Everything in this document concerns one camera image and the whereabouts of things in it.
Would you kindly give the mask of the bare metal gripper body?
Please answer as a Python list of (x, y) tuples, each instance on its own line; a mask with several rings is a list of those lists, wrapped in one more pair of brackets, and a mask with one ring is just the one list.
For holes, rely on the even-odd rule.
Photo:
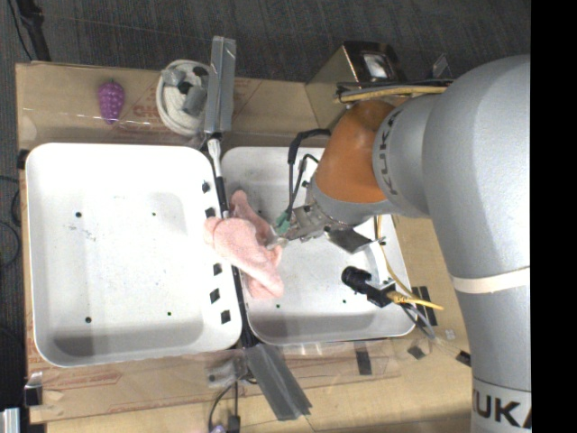
[(319, 237), (333, 220), (318, 205), (294, 207), (287, 231), (282, 235), (288, 241)]

